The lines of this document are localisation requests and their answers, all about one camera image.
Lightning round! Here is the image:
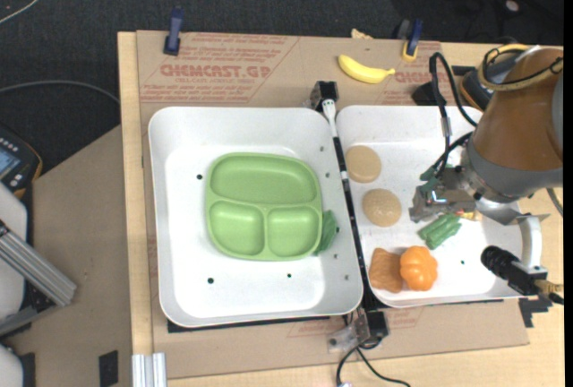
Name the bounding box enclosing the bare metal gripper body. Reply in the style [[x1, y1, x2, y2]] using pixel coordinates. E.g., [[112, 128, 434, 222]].
[[425, 167, 483, 213]]

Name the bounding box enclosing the green beans bundle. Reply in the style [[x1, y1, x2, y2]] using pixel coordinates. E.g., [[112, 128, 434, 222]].
[[417, 213, 463, 251]]

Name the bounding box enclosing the domed tan round bun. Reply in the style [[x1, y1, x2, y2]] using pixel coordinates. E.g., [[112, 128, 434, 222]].
[[361, 188, 403, 228]]

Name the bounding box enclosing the orange pumpkin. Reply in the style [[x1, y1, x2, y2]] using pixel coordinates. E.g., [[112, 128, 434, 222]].
[[398, 245, 440, 292]]

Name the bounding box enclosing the flat tan round biscuit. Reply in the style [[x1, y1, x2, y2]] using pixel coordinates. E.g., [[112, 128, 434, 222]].
[[344, 144, 383, 185]]

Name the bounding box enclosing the thin black and white rod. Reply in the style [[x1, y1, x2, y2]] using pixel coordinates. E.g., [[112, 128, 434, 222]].
[[321, 99, 373, 311]]

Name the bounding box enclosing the orange square cracker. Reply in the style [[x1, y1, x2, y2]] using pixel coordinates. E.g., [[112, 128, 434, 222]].
[[367, 247, 405, 294]]

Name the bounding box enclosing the white plastic tray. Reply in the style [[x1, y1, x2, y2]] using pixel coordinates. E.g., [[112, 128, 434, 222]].
[[334, 104, 535, 310], [147, 106, 365, 328]]

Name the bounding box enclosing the yellow banana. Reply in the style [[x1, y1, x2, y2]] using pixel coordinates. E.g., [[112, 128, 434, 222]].
[[337, 54, 398, 85]]

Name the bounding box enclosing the green divided plate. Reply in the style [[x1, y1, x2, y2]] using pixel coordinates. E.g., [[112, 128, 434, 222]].
[[204, 151, 324, 262]]

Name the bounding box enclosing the brown cardboard board red print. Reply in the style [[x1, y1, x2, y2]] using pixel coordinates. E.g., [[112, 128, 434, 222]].
[[135, 30, 532, 380]]

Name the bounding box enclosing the black cylinder on white bracket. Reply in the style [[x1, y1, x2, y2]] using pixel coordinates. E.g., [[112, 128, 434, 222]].
[[475, 195, 551, 297]]

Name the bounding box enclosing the black block with thin wires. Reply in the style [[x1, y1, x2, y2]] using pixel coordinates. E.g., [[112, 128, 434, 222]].
[[328, 310, 390, 354], [304, 80, 339, 111]]

